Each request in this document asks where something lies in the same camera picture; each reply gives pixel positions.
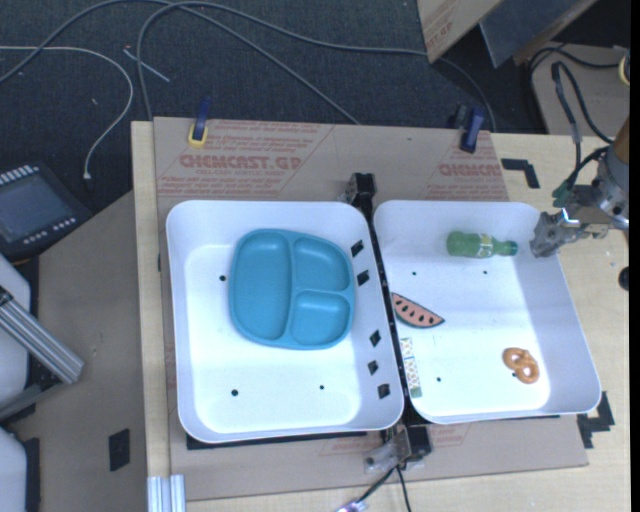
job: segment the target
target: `small screen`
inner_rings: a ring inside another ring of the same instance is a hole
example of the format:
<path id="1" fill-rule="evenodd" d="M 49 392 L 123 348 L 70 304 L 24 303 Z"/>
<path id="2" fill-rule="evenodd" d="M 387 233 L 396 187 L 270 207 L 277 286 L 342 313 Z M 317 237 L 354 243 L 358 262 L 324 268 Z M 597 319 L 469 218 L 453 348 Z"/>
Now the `small screen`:
<path id="1" fill-rule="evenodd" d="M 47 228 L 72 213 L 38 175 L 0 188 L 0 234 L 8 243 Z"/>

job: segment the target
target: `green bottle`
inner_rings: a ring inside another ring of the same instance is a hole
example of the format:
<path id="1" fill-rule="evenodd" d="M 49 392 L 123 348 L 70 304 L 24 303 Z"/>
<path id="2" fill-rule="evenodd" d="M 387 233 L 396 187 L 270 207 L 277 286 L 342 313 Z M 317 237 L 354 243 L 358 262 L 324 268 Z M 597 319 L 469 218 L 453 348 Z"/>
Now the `green bottle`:
<path id="1" fill-rule="evenodd" d="M 453 231 L 447 237 L 447 252 L 467 258 L 490 258 L 494 254 L 513 256 L 518 252 L 518 244 L 511 240 L 501 242 L 484 233 Z"/>

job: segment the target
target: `black carpet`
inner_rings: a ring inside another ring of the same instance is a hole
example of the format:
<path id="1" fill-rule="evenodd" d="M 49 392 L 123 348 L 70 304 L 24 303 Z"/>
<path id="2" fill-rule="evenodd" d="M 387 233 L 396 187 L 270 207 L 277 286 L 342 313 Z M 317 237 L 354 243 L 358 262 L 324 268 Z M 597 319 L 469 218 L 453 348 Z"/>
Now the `black carpet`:
<path id="1" fill-rule="evenodd" d="M 94 0 L 1 0 L 0 46 L 38 45 Z M 238 11 L 316 40 L 424 51 L 412 0 L 237 0 Z M 134 83 L 131 109 L 90 161 L 92 144 L 124 108 L 129 88 L 118 69 L 94 55 L 43 51 L 0 83 L 0 168 L 42 160 L 81 202 L 97 212 L 131 189 L 130 122 L 147 119 L 135 54 L 145 20 L 161 3 L 123 2 L 78 19 L 49 46 L 81 47 L 119 63 Z M 269 121 L 446 127 L 459 104 L 482 104 L 461 68 L 483 90 L 499 132 L 543 133 L 531 112 L 526 70 L 512 61 L 494 69 L 478 28 L 430 65 L 410 55 L 321 47 L 220 9 L 195 10 L 237 31 L 312 83 L 331 105 L 223 28 L 174 9 L 149 26 L 143 61 L 169 81 L 145 73 L 152 115 L 193 117 L 212 94 L 211 117 Z M 600 0 L 555 40 L 630 47 L 631 0 Z M 0 50 L 0 76 L 28 52 Z"/>

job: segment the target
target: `white tray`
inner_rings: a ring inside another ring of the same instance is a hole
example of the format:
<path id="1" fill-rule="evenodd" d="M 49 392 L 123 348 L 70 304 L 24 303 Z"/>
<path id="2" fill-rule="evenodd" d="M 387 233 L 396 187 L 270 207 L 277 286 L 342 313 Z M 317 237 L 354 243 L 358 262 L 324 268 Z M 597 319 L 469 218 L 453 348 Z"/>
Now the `white tray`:
<path id="1" fill-rule="evenodd" d="M 383 430 L 404 406 L 368 225 L 338 202 L 186 201 L 168 215 L 178 412 L 206 443 Z M 334 347 L 293 350 L 245 339 L 228 307 L 236 243 L 259 228 L 337 244 L 352 260 L 355 310 Z M 351 247 L 363 249 L 351 257 Z"/>
<path id="2" fill-rule="evenodd" d="M 560 261 L 536 259 L 529 249 L 539 215 L 509 202 L 389 201 L 376 210 L 390 291 L 445 319 L 422 329 L 396 322 L 398 336 L 411 340 L 415 359 L 407 365 L 417 367 L 421 392 L 412 403 L 425 419 L 581 413 L 598 404 L 600 383 Z M 453 230 L 514 240 L 519 251 L 452 257 L 445 241 Z M 537 360 L 536 383 L 513 377 L 502 361 L 508 347 Z"/>

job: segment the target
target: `blue divided plate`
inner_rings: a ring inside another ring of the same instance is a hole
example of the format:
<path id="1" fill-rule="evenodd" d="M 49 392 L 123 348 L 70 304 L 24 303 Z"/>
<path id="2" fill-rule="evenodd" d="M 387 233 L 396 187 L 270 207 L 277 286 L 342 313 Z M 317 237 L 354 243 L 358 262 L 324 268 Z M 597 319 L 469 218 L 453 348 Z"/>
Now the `blue divided plate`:
<path id="1" fill-rule="evenodd" d="M 351 330 L 351 262 L 336 244 L 303 233 L 258 229 L 236 246 L 229 308 L 252 341 L 302 350 L 331 347 Z"/>

